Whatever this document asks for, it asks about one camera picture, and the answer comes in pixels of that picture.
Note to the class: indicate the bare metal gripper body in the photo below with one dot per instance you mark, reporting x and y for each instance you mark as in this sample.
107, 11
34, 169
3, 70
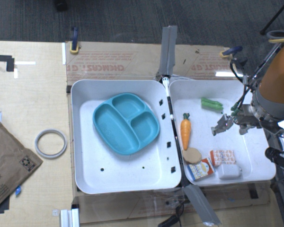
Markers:
247, 117

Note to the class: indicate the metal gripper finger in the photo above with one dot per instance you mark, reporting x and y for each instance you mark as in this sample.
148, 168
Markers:
243, 129
221, 125

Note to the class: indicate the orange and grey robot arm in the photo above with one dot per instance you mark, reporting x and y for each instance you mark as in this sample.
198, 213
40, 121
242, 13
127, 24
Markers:
274, 79

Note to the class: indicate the white plastic tray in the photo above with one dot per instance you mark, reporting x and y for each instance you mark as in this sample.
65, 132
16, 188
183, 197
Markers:
123, 174
227, 141

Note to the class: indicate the green pea pod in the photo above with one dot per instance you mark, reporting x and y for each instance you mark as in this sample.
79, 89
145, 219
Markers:
211, 103

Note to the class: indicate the orange and white carton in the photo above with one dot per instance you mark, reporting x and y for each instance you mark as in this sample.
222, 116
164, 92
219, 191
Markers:
223, 157

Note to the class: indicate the orange carrot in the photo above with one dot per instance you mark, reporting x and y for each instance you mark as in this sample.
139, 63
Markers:
185, 130

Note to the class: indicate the tan round biscuit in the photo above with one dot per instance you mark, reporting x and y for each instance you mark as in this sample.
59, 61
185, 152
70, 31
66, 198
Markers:
192, 155

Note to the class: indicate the white rounded box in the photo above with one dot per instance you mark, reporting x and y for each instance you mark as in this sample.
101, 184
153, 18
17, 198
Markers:
229, 172

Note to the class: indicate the yellow and white carton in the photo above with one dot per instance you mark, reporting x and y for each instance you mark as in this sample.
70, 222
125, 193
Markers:
201, 169

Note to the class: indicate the blue divided plate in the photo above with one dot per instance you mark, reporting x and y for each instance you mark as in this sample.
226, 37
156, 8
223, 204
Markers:
123, 126

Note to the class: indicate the brown cardboard board red print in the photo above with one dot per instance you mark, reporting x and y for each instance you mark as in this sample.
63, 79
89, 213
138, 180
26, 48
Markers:
109, 65

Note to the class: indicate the white tape roll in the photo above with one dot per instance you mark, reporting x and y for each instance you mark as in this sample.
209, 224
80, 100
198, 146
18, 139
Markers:
39, 150

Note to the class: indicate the brown paper bag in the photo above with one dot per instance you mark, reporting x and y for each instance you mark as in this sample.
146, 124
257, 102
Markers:
7, 159

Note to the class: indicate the black cylinder on white bracket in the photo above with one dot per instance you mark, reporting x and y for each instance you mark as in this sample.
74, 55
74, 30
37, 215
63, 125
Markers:
274, 155

